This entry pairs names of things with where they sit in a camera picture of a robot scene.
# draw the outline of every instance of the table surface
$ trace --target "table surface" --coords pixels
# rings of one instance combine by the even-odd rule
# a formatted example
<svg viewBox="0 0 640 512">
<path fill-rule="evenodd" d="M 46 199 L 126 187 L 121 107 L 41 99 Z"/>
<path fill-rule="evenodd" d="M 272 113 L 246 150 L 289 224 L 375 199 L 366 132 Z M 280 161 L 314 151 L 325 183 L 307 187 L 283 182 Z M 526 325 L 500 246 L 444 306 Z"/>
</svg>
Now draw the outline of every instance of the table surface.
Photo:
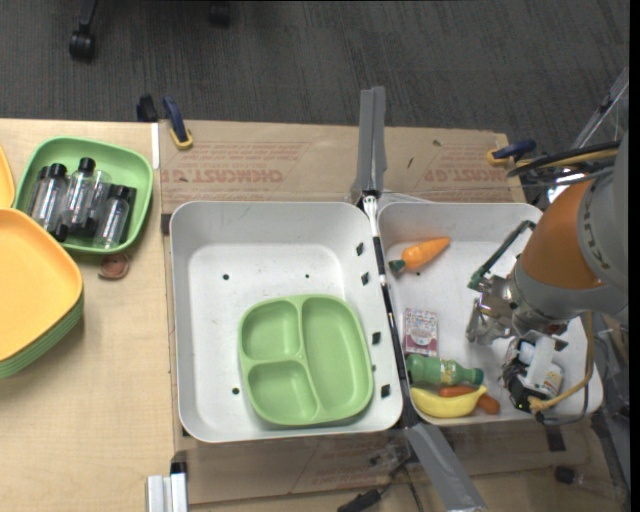
<svg viewBox="0 0 640 512">
<path fill-rule="evenodd" d="M 50 137 L 95 138 L 153 162 L 153 130 L 144 123 L 3 119 L 0 145 L 17 183 L 30 155 Z M 175 454 L 170 321 L 160 174 L 154 174 L 154 199 L 129 253 L 129 274 L 103 280 L 98 277 L 99 258 L 74 257 L 84 279 L 83 318 L 32 365 L 0 380 L 0 510 L 143 511 L 146 478 L 168 474 Z M 585 467 L 606 481 L 606 459 L 588 423 L 572 432 L 584 440 Z M 474 464 L 482 463 L 476 457 Z M 619 510 L 602 497 L 555 484 L 544 466 L 506 474 L 494 464 L 491 474 L 474 477 L 474 483 L 491 510 L 568 509 L 570 504 L 580 510 Z M 444 510 L 428 481 L 416 487 L 428 510 Z M 335 510 L 355 494 L 343 490 L 192 508 L 324 511 Z M 415 507 L 409 486 L 399 483 L 378 510 Z"/>
</svg>

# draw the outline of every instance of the green bottle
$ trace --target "green bottle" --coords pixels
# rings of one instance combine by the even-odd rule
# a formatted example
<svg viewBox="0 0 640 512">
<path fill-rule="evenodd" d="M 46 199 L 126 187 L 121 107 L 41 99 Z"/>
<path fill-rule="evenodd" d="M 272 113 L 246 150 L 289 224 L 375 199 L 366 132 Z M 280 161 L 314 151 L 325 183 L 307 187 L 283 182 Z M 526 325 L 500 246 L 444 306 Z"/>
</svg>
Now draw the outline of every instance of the green bottle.
<svg viewBox="0 0 640 512">
<path fill-rule="evenodd" d="M 453 359 L 411 354 L 407 357 L 407 371 L 414 383 L 427 382 L 451 386 L 461 382 L 482 384 L 484 372 L 480 368 L 465 368 Z"/>
</svg>

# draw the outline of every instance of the toy carrot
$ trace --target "toy carrot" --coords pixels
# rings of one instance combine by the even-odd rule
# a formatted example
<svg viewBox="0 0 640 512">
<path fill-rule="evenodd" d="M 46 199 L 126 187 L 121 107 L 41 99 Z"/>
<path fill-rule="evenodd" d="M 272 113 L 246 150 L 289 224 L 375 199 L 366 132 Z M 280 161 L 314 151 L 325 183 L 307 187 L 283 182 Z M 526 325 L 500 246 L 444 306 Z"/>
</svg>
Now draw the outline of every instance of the toy carrot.
<svg viewBox="0 0 640 512">
<path fill-rule="evenodd" d="M 476 391 L 476 388 L 460 384 L 457 386 L 445 386 L 443 388 L 440 388 L 438 390 L 438 395 L 450 398 L 453 396 L 473 393 L 474 391 Z M 500 402 L 498 402 L 492 396 L 489 396 L 487 393 L 480 396 L 477 405 L 487 414 L 498 414 L 500 412 Z"/>
<path fill-rule="evenodd" d="M 405 268 L 421 267 L 440 254 L 449 245 L 450 241 L 451 239 L 448 236 L 443 236 L 411 245 L 402 251 L 402 259 L 389 262 L 389 268 L 394 274 L 399 274 Z"/>
</svg>

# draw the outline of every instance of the banana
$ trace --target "banana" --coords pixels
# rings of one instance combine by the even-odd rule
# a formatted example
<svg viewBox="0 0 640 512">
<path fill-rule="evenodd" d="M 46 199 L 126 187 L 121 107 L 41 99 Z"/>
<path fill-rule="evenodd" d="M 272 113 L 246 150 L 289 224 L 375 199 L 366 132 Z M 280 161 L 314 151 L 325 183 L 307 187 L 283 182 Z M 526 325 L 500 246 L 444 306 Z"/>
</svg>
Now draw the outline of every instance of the banana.
<svg viewBox="0 0 640 512">
<path fill-rule="evenodd" d="M 420 412 L 434 418 L 459 418 L 471 414 L 478 399 L 486 392 L 486 386 L 481 385 L 476 391 L 466 395 L 442 397 L 412 386 L 411 399 Z"/>
</svg>

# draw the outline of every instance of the stack of plates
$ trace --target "stack of plates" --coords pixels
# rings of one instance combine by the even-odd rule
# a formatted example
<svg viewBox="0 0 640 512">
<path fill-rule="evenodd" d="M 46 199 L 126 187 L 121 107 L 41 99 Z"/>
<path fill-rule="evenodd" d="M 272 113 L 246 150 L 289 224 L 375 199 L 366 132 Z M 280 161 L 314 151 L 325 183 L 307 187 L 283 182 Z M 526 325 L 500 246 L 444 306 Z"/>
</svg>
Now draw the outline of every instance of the stack of plates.
<svg viewBox="0 0 640 512">
<path fill-rule="evenodd" d="M 53 347 L 84 306 L 78 266 L 34 220 L 10 208 L 13 195 L 0 148 L 0 378 Z"/>
</svg>

